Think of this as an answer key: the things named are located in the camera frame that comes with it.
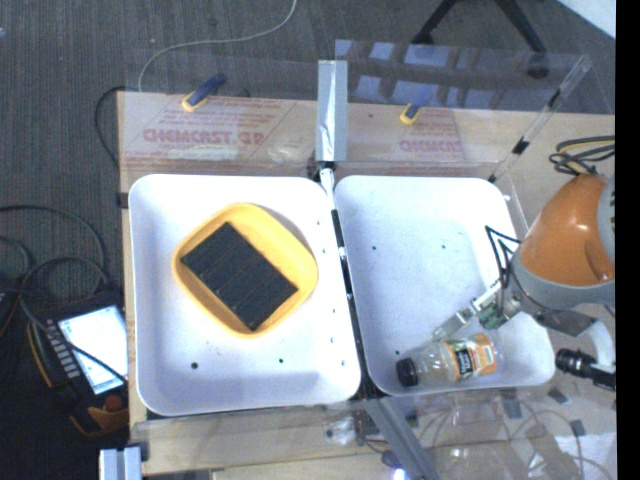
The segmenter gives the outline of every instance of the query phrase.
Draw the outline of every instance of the blue tool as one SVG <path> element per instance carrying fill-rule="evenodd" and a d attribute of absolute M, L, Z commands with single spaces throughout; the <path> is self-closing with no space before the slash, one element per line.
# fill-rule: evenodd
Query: blue tool
<path fill-rule="evenodd" d="M 431 86 L 427 85 L 418 97 L 413 100 L 412 103 L 409 103 L 406 107 L 402 109 L 402 113 L 400 114 L 400 121 L 404 124 L 412 125 L 418 119 L 418 113 L 420 112 L 420 107 L 424 107 L 427 103 L 427 100 L 431 96 Z"/>
<path fill-rule="evenodd" d="M 207 96 L 218 91 L 218 88 L 227 81 L 223 73 L 212 76 L 195 91 L 182 98 L 182 107 L 187 112 L 195 112 L 207 102 Z"/>

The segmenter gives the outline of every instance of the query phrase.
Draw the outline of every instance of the screen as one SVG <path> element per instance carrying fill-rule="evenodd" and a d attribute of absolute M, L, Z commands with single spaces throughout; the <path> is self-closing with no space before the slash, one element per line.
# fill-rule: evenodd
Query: screen
<path fill-rule="evenodd" d="M 127 330 L 114 306 L 98 309 L 58 322 L 64 337 L 107 366 L 126 376 L 128 372 Z M 84 354 L 73 351 L 96 395 L 121 386 L 122 380 Z"/>

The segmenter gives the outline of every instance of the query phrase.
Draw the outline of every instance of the clear bottle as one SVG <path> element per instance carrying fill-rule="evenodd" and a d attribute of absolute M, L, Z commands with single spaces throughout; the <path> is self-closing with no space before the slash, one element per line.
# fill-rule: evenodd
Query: clear bottle
<path fill-rule="evenodd" d="M 492 374 L 503 363 L 498 332 L 481 331 L 465 338 L 429 341 L 411 349 L 396 363 L 396 373 L 404 387 L 441 386 Z"/>

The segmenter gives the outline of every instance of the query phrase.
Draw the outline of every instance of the gray carpet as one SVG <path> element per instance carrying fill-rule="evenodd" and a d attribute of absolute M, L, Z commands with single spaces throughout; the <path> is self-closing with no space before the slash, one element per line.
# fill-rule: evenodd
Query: gray carpet
<path fill-rule="evenodd" d="M 336 39 L 409 42 L 440 1 L 300 0 L 290 22 L 271 35 L 187 51 L 315 63 L 333 57 Z M 550 52 L 588 54 L 593 61 L 593 72 L 566 109 L 614 112 L 615 40 L 557 1 L 518 1 Z M 133 85 L 152 53 L 270 29 L 291 2 L 0 0 L 0 206 L 46 205 L 82 217 L 99 233 L 105 269 L 121 286 L 118 172 L 94 126 L 97 102 L 113 87 Z M 442 45 L 528 49 L 492 0 L 458 3 L 433 36 Z M 151 89 L 161 85 L 160 66 L 159 60 L 145 78 Z M 100 106 L 98 124 L 115 154 L 112 96 Z M 0 235 L 22 243 L 34 261 L 61 255 L 96 259 L 85 230 L 47 212 L 0 213 Z M 5 250 L 0 272 L 17 275 L 19 257 L 0 242 Z M 92 274 L 79 266 L 61 268 L 54 290 L 60 300 L 91 285 Z M 25 322 L 16 318 L 20 331 Z M 100 441 L 77 435 L 52 406 L 24 340 L 21 347 L 17 377 L 0 409 L 0 478 L 97 478 L 97 450 L 125 443 L 126 433 Z"/>

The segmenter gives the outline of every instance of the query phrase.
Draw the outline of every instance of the office chair leg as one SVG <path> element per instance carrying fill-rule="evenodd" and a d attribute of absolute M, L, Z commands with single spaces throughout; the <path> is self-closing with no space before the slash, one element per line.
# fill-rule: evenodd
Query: office chair leg
<path fill-rule="evenodd" d="M 533 27 L 524 12 L 520 9 L 516 0 L 495 0 L 495 2 L 507 15 L 513 26 L 518 29 L 518 32 L 524 37 L 533 51 L 538 53 L 545 53 L 547 51 L 542 44 L 542 40 L 538 37 L 535 30 L 533 30 Z"/>
<path fill-rule="evenodd" d="M 442 21 L 442 18 L 446 16 L 458 1 L 459 0 L 443 0 L 433 12 L 429 20 L 422 26 L 420 31 L 413 36 L 411 44 L 433 44 L 431 32 L 438 26 Z"/>

